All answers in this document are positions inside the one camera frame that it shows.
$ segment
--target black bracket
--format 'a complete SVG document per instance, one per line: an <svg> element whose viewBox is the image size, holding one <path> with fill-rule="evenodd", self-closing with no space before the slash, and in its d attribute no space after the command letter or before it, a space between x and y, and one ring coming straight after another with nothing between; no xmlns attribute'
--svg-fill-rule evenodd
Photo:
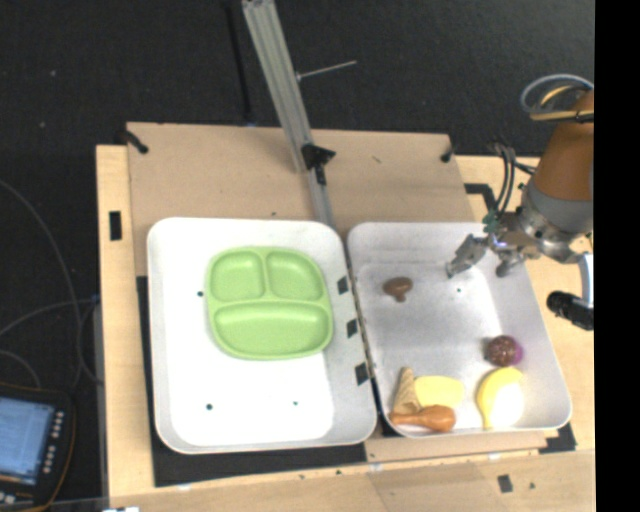
<svg viewBox="0 0 640 512"><path fill-rule="evenodd" d="M320 185L327 184L327 178L324 174L324 165L329 162L334 156L335 151L324 149L313 144L305 144L302 146L302 158L307 169L310 171L314 169L316 172L316 180Z"/></svg>

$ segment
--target green plate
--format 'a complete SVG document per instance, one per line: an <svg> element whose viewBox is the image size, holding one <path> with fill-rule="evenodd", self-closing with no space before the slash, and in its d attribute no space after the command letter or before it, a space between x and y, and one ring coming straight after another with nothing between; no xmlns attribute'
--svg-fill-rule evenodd
<svg viewBox="0 0 640 512"><path fill-rule="evenodd" d="M243 359L303 357L333 337L322 271L306 254L277 247L242 247L215 256L205 283L216 342Z"/></svg>

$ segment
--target yellow fruit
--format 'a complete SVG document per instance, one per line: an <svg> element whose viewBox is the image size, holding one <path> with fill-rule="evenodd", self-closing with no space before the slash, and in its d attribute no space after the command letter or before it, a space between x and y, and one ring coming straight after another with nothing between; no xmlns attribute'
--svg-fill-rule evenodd
<svg viewBox="0 0 640 512"><path fill-rule="evenodd" d="M454 408L464 398L464 384L452 377L424 375L418 377L414 385L422 407L445 405Z"/></svg>
<svg viewBox="0 0 640 512"><path fill-rule="evenodd" d="M480 383L476 394L476 403L482 413L483 425L485 429L494 427L495 418L494 411L499 408L502 411L522 411L522 403L515 403L514 397L521 397L521 393L511 393L509 390L514 386L518 386L522 379L522 372L517 368L508 366L498 368L489 373ZM502 400L514 400L513 404L497 403Z"/></svg>

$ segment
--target black floor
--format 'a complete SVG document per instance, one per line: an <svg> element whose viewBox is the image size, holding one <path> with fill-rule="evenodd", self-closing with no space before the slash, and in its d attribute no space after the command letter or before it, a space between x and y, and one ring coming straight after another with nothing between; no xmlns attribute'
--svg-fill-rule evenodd
<svg viewBox="0 0 640 512"><path fill-rule="evenodd" d="M539 155L551 127L520 110L522 89L554 73L594 81L595 0L279 0L278 10L297 71L358 62L302 81L314 128L440 132L459 154L499 140ZM91 362L94 151L127 121L277 125L240 0L0 1L0 381L34 384L17 356L43 387L72 394L80 423L64 499L102 492L96 384L78 374L76 338L80 319ZM78 309L3 332L72 292Z"/></svg>

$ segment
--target white tray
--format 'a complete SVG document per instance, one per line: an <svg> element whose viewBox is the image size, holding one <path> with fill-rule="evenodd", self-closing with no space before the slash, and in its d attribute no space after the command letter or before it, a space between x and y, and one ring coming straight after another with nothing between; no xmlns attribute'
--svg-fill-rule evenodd
<svg viewBox="0 0 640 512"><path fill-rule="evenodd" d="M324 274L334 335L320 353L251 361L214 342L205 298L209 261L227 249L296 249ZM377 413L348 287L344 246L317 222L170 218L149 232L149 310L156 428L181 453L221 453L356 444L369 437Z"/></svg>
<svg viewBox="0 0 640 512"><path fill-rule="evenodd" d="M564 425L571 400L524 266L498 278L496 255L488 252L473 268L449 279L445 264L476 223L367 223L349 234L348 247L375 382L385 418L391 412L403 367L416 376L445 375L464 384L457 422L447 434L482 434L475 393L496 367L484 360L483 343L510 334L524 347L524 413L500 430L546 430ZM406 302L382 290L393 277L413 280ZM421 427L390 426L407 437L426 437Z"/></svg>

